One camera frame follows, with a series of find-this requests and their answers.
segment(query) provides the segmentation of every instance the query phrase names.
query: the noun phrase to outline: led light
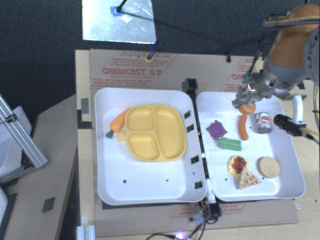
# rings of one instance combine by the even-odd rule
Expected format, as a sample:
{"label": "led light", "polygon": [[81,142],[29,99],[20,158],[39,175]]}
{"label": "led light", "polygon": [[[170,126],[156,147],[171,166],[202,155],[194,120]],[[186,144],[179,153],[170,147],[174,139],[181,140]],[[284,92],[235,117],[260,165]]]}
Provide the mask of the led light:
{"label": "led light", "polygon": [[255,89],[251,89],[250,84],[248,84],[248,89],[249,89],[250,92],[255,92],[256,91]]}
{"label": "led light", "polygon": [[175,239],[184,239],[184,238],[185,238],[185,236],[181,232],[179,232],[175,235]]}

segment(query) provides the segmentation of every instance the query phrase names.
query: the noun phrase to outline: white object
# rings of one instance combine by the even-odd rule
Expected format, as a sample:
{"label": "white object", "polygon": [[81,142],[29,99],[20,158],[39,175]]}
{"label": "white object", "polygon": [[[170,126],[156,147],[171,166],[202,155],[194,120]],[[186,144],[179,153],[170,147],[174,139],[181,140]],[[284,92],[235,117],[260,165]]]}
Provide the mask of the white object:
{"label": "white object", "polygon": [[[185,128],[187,149],[173,161],[145,162],[134,158],[126,145],[105,135],[122,111],[138,105],[162,104],[175,108]],[[95,95],[98,193],[110,205],[188,203],[202,200],[207,184],[190,97],[178,90],[104,88]],[[191,158],[198,157],[192,163]]]}
{"label": "white object", "polygon": [[8,205],[8,198],[2,188],[0,187],[0,225],[4,219],[4,215]]}
{"label": "white object", "polygon": [[[206,128],[215,120],[228,131],[229,139],[240,139],[238,119],[240,112],[232,106],[234,93],[202,92],[196,99],[205,154],[201,154],[192,100],[182,91],[147,90],[127,88],[104,88],[95,95],[96,145],[98,169],[98,193],[110,205],[133,205],[155,203],[198,202],[207,190],[226,202],[298,198],[305,192],[305,182],[292,143],[291,136],[274,127],[269,134],[258,134],[254,114],[246,121],[249,140],[242,141],[242,151],[221,149]],[[174,107],[182,116],[186,132],[187,150],[184,156],[173,161],[144,162],[135,159],[126,145],[114,136],[105,134],[111,121],[127,108],[163,104]],[[256,113],[268,112],[270,119],[283,114],[275,97],[256,103]],[[228,172],[227,162],[231,156],[244,157],[250,171],[260,184],[237,189],[238,179]],[[191,159],[199,158],[192,163]],[[210,181],[206,181],[202,156],[207,162]],[[260,157],[273,157],[281,173],[275,178],[264,178],[259,173]]]}
{"label": "white object", "polygon": [[[21,106],[13,110],[25,131],[30,134],[32,126]],[[0,178],[21,166],[22,148],[4,124],[0,124]]]}
{"label": "white object", "polygon": [[[240,139],[238,121],[241,113],[232,106],[234,97],[235,94],[231,92],[202,92],[196,99],[211,188],[215,196],[226,202],[301,197],[306,185],[291,136],[284,130],[273,127],[269,134],[257,134],[255,115],[249,115],[245,126],[249,139],[241,141],[241,151],[219,148],[206,131],[206,127],[218,120],[228,132],[224,137]],[[281,103],[274,96],[255,105],[256,113],[268,112],[270,119],[284,114]],[[261,181],[260,184],[237,189],[238,179],[227,168],[229,158],[237,155],[248,161],[251,173]],[[276,159],[281,167],[279,176],[263,179],[257,166],[260,157]]]}
{"label": "white object", "polygon": [[76,240],[96,240],[96,228],[94,225],[77,226]]}
{"label": "white object", "polygon": [[301,95],[294,95],[291,102],[293,106],[292,120],[295,123],[302,122],[304,117],[304,105],[302,103]]}

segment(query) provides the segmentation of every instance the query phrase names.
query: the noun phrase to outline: metal sheet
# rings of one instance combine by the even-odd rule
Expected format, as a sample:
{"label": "metal sheet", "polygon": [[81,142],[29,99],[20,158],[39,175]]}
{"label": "metal sheet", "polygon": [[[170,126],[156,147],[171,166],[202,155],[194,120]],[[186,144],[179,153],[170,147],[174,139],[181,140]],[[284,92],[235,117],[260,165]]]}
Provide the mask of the metal sheet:
{"label": "metal sheet", "polygon": [[82,0],[83,39],[154,44],[157,40],[151,0]]}

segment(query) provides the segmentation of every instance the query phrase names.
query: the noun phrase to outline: yellow divided plate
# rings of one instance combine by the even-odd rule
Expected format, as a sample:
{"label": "yellow divided plate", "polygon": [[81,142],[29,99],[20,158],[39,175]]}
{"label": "yellow divided plate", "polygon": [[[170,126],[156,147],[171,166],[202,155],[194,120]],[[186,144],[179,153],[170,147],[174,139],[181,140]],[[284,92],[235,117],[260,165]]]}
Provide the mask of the yellow divided plate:
{"label": "yellow divided plate", "polygon": [[142,161],[175,160],[187,149],[182,118],[168,105],[131,107],[125,116],[125,137],[130,153]]}

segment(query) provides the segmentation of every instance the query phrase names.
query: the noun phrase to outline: sticker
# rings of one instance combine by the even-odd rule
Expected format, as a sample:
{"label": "sticker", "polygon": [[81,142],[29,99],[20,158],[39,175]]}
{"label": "sticker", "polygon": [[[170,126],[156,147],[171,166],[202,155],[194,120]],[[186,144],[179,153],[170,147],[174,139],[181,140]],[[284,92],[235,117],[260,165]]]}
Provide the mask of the sticker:
{"label": "sticker", "polygon": [[118,52],[93,78],[91,88],[150,89],[155,81],[178,56],[156,53],[152,63],[146,63],[144,51]]}

